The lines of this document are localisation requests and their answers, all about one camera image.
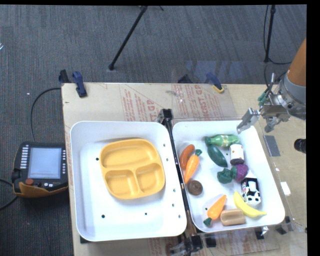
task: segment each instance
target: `banana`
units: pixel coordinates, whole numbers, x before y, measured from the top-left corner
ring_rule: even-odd
[[[267,214],[264,210],[260,211],[260,210],[257,210],[255,208],[251,207],[250,205],[246,204],[238,191],[235,191],[233,193],[233,200],[234,200],[235,206],[238,209],[241,209],[243,211],[244,215],[246,215],[248,217],[254,218],[254,217],[257,217],[260,215]]]

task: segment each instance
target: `black pole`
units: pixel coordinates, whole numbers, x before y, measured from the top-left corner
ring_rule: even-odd
[[[270,40],[271,40],[271,33],[272,33],[272,25],[274,23],[274,15],[276,12],[276,5],[272,4],[271,5],[271,10],[270,10],[270,24],[269,24],[269,32],[268,32],[268,40],[266,43],[266,50],[265,50],[265,58],[264,62],[267,63],[269,61],[269,49],[270,49]]]
[[[136,18],[136,20],[135,20],[132,28],[130,29],[128,35],[127,35],[126,38],[124,39],[124,41],[123,41],[120,49],[118,50],[117,54],[115,55],[113,61],[112,61],[111,64],[108,66],[110,70],[114,70],[114,68],[115,68],[115,63],[116,63],[117,59],[119,58],[122,50],[123,50],[124,47],[126,46],[126,44],[127,44],[128,40],[129,40],[131,34],[132,34],[133,31],[135,30],[136,26],[138,25],[138,23],[139,23],[142,15],[146,12],[147,8],[148,8],[148,5],[142,5],[142,6],[140,7],[140,13],[139,13],[138,17]]]

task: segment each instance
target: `toy carrot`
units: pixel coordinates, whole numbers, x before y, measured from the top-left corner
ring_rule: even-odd
[[[182,151],[180,158],[179,158],[179,163],[180,167],[182,169],[185,169],[187,167],[187,162],[189,159],[189,155],[191,154],[192,151],[195,150],[195,145],[189,144],[188,146],[185,147],[185,149]]]
[[[220,216],[222,210],[224,209],[226,199],[227,196],[224,194],[209,208],[207,211],[208,218],[203,221],[207,227],[210,226],[212,220],[216,220]]]
[[[195,173],[200,162],[199,156],[201,155],[201,153],[202,151],[200,149],[196,149],[195,153],[192,156],[190,156],[186,164],[184,178],[183,178],[185,184],[188,183],[191,176]]]

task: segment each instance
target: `display screen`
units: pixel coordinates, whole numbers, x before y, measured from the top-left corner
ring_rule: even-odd
[[[28,178],[60,179],[61,148],[32,147]]]

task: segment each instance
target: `table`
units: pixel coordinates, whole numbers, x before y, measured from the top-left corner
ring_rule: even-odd
[[[210,84],[179,83],[85,83],[87,95],[80,98],[75,83],[61,87],[74,255],[165,256],[178,244],[176,237],[83,242],[76,227],[70,130],[79,121],[154,121],[161,109],[172,109],[174,118],[235,117],[248,108],[258,109],[257,98],[265,90],[261,84],[226,84],[218,93]],[[281,199],[289,216],[288,223],[266,227],[264,239],[253,230],[228,232],[215,237],[215,246],[202,238],[203,249],[195,256],[217,255],[307,255],[307,182],[306,154],[294,149],[296,139],[306,138],[306,122],[291,117],[288,122],[264,132],[266,121],[260,117],[254,125]],[[265,135],[274,136],[280,156],[270,155]]]

